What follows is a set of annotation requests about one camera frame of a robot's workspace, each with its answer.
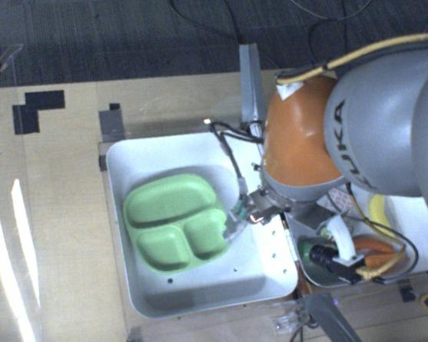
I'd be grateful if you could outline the orange sausage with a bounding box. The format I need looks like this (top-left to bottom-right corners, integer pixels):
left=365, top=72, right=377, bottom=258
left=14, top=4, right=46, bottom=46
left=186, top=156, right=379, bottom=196
left=362, top=250, right=405, bottom=272

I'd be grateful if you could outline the white packet with red print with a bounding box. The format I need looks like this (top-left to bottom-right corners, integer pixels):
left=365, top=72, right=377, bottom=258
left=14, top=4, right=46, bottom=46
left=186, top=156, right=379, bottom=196
left=324, top=185, right=357, bottom=218

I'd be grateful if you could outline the white plastic tray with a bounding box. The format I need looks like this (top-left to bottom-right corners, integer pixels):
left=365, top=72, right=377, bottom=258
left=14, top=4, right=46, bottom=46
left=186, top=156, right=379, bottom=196
left=281, top=178, right=428, bottom=294
left=103, top=121, right=303, bottom=324

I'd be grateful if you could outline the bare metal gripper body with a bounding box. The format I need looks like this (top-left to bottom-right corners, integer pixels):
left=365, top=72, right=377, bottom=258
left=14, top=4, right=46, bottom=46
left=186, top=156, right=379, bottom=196
left=244, top=184, right=295, bottom=228

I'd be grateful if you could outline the green divided plate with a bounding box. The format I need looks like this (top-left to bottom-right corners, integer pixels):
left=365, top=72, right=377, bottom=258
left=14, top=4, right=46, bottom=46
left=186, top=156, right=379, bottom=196
left=118, top=168, right=236, bottom=282

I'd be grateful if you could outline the yellow banana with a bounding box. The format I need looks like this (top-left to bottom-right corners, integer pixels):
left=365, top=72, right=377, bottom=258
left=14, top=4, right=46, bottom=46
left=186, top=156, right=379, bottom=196
left=367, top=192, right=395, bottom=234

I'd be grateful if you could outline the black cylinder on white bracket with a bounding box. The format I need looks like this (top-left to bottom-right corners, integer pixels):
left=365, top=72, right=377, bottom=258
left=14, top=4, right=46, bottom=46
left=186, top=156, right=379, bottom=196
left=304, top=213, right=370, bottom=291

